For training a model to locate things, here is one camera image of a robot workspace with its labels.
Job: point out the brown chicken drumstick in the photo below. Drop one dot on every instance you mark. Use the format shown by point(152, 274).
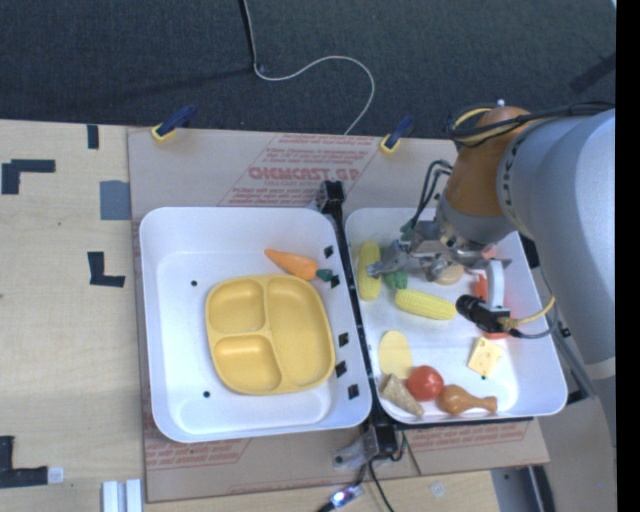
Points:
point(457, 399)

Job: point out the green broccoli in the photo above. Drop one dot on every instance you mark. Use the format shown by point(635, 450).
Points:
point(396, 281)

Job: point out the yellow corn cob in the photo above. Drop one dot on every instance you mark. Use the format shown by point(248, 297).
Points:
point(369, 285)
point(425, 304)

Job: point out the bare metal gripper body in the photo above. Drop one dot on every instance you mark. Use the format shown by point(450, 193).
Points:
point(440, 245)

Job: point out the black cylinder on white bracket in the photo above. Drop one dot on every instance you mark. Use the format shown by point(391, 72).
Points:
point(481, 312)

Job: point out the yellow oval slice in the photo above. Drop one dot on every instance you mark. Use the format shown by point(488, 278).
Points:
point(395, 352)

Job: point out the brown cardboard board red print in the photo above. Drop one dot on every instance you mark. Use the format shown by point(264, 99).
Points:
point(200, 165)

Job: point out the orange red toy food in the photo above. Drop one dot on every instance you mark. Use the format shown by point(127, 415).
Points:
point(480, 289)

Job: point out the tan round biscuit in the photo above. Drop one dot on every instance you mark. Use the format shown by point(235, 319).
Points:
point(452, 275)

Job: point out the yellow cheese wedge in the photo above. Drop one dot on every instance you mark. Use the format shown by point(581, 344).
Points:
point(485, 356)

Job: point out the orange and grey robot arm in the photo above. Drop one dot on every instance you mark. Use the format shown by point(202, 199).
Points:
point(560, 200)

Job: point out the red tomato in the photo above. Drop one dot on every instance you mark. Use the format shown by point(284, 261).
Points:
point(424, 382)

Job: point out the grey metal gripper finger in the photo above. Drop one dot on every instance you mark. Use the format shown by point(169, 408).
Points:
point(386, 261)
point(436, 270)

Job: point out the orange carrot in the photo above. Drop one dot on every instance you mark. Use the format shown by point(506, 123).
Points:
point(292, 262)

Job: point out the white plastic tray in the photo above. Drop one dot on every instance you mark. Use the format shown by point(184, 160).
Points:
point(180, 325)
point(520, 390)

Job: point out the yellow divided plate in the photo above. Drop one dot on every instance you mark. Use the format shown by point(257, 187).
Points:
point(290, 320)

